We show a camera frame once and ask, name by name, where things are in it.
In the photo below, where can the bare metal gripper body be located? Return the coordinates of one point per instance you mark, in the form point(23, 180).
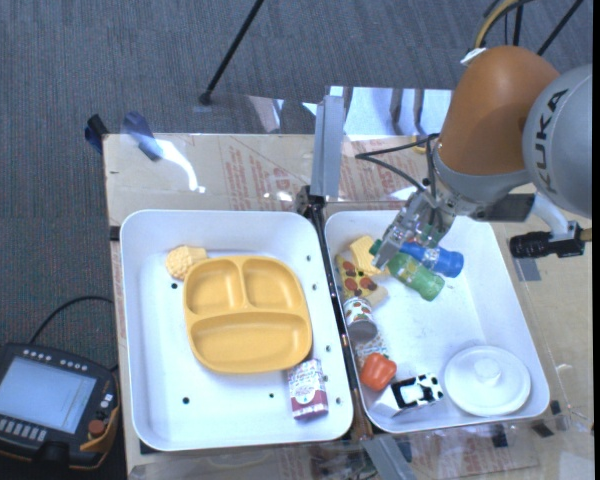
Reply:
point(420, 213)

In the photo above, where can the green plastic bottle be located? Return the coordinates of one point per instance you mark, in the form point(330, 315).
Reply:
point(415, 273)

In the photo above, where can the orange bell pepper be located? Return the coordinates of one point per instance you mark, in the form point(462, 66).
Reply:
point(377, 372)

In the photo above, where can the yellow divided plate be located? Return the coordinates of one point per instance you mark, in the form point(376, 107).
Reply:
point(250, 338)

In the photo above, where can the black and white cow carton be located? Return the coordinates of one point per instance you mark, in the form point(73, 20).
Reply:
point(417, 392)

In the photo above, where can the white plastic tray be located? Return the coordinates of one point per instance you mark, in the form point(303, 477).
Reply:
point(155, 368)
point(460, 313)

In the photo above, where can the yellow cheese wedge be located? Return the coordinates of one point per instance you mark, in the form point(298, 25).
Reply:
point(362, 253)

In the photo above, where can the black cylinder on white bracket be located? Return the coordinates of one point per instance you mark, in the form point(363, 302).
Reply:
point(545, 244)

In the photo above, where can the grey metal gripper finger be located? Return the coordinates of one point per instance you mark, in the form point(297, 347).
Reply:
point(387, 250)

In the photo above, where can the white round lid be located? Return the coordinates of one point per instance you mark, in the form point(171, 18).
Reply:
point(487, 380)

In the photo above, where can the pizza slice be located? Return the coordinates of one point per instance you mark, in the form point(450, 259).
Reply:
point(356, 280)

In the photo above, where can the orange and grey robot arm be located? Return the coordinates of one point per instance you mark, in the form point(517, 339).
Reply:
point(500, 113)

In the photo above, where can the blue plastic bottle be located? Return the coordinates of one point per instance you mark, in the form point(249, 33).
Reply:
point(442, 260)

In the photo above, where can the white can with tomato print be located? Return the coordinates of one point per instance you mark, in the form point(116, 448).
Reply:
point(360, 318)

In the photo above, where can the yellow corn cob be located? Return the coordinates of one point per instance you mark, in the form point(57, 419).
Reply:
point(181, 262)

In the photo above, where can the brown cardboard board red print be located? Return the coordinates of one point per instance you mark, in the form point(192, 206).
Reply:
point(260, 173)

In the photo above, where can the red and white carton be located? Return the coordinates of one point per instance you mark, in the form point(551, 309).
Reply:
point(307, 390)

